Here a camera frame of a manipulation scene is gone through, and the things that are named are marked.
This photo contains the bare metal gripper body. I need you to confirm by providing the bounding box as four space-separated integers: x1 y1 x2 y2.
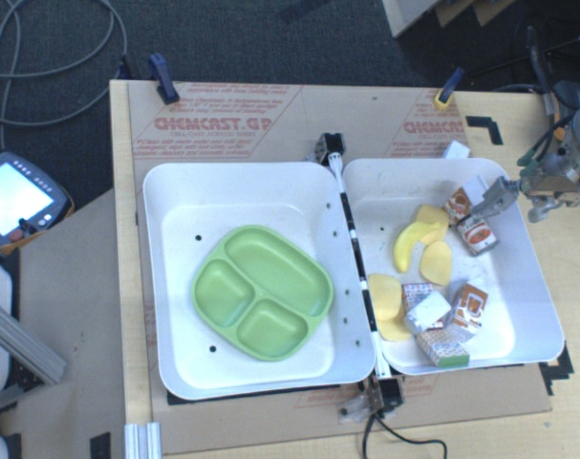
519 107 580 201

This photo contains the brown cardboard board, red print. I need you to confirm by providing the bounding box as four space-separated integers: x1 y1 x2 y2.
126 80 554 456

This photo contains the white and silver packet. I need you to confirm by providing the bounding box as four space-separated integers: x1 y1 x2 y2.
403 290 453 336

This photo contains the green divided plate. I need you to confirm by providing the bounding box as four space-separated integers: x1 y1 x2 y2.
190 224 335 363

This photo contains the small white box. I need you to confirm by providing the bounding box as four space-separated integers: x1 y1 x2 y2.
441 140 472 161

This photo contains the thin black and white rod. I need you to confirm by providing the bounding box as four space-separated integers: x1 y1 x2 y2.
328 152 392 378

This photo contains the yellow potato crisp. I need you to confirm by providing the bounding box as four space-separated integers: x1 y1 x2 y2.
419 239 454 288
415 203 451 247
375 314 414 343
367 273 405 323

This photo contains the patterned carton with green end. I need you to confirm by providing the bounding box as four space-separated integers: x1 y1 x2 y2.
415 328 471 369

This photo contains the orange and white carton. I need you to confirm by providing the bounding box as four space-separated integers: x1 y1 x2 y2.
442 175 491 228
444 281 490 344

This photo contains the red patterned small carton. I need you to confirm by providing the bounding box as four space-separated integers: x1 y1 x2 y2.
400 281 435 316

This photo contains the red and white can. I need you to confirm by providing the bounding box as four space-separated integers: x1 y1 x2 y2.
455 214 501 257

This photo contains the white plastic tray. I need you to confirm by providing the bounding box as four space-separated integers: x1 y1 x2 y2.
141 161 378 401
340 157 567 377

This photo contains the yellow banana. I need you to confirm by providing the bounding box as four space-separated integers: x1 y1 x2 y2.
392 220 444 274

